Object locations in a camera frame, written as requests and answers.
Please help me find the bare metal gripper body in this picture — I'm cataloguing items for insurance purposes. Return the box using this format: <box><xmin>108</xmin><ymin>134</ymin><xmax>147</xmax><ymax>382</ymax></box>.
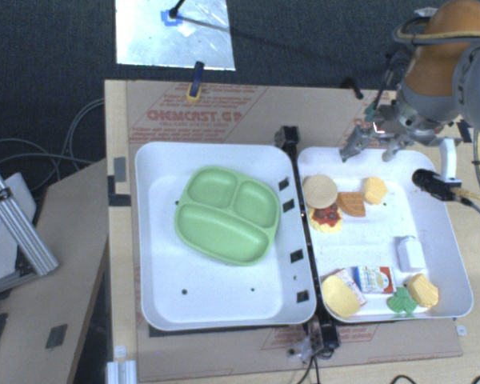
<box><xmin>362</xmin><ymin>102</ymin><xmax>445</xmax><ymax>146</ymax></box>

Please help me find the yellow ridged toy food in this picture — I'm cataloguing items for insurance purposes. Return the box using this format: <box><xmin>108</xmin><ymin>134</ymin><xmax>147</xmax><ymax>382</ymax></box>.
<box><xmin>406</xmin><ymin>273</ymin><xmax>440</xmax><ymax>309</ymax></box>
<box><xmin>362</xmin><ymin>176</ymin><xmax>390</xmax><ymax>206</ymax></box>

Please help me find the orange bread wedge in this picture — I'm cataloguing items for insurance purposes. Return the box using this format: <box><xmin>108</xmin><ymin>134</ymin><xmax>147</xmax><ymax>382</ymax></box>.
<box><xmin>336</xmin><ymin>190</ymin><xmax>367</xmax><ymax>218</ymax></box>

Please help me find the yellow and red pizza slice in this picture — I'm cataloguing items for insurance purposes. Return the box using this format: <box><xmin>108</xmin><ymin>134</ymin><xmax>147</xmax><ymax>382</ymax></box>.
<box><xmin>306</xmin><ymin>203</ymin><xmax>344</xmax><ymax>234</ymax></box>

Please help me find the thin black rod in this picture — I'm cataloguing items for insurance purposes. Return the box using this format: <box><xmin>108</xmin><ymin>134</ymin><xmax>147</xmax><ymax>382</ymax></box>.
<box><xmin>286</xmin><ymin>145</ymin><xmax>331</xmax><ymax>330</ymax></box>

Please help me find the white plastic tray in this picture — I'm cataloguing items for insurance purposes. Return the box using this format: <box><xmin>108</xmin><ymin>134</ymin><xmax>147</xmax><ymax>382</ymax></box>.
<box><xmin>296</xmin><ymin>146</ymin><xmax>475</xmax><ymax>324</ymax></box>
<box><xmin>134</xmin><ymin>141</ymin><xmax>318</xmax><ymax>332</ymax></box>

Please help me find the white plastic bottle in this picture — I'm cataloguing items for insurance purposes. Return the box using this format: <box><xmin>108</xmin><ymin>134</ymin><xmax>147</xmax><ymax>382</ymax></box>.
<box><xmin>395</xmin><ymin>234</ymin><xmax>426</xmax><ymax>273</ymax></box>

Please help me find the white red blue carton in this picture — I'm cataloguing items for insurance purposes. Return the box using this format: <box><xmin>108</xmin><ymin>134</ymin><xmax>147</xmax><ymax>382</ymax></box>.
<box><xmin>351</xmin><ymin>265</ymin><xmax>398</xmax><ymax>295</ymax></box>

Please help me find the brown cardboard board red print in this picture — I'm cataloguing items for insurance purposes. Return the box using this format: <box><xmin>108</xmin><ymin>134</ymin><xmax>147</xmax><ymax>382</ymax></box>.
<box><xmin>125</xmin><ymin>79</ymin><xmax>464</xmax><ymax>380</ymax></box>

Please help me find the green divided plate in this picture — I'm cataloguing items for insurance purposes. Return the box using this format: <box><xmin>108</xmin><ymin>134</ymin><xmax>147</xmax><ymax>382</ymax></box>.
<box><xmin>173</xmin><ymin>165</ymin><xmax>282</xmax><ymax>267</ymax></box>

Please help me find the green toy leaf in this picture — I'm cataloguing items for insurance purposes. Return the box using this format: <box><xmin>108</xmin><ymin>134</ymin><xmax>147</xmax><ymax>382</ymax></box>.
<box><xmin>386</xmin><ymin>286</ymin><xmax>419</xmax><ymax>316</ymax></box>

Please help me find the yellow round toy cheese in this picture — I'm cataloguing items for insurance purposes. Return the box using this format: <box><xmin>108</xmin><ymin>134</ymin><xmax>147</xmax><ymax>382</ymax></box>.
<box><xmin>320</xmin><ymin>274</ymin><xmax>362</xmax><ymax>319</ymax></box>

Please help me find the black cylinder on white bracket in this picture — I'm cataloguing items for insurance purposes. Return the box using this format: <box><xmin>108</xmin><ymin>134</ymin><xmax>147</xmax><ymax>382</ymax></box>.
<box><xmin>411</xmin><ymin>136</ymin><xmax>463</xmax><ymax>202</ymax></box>

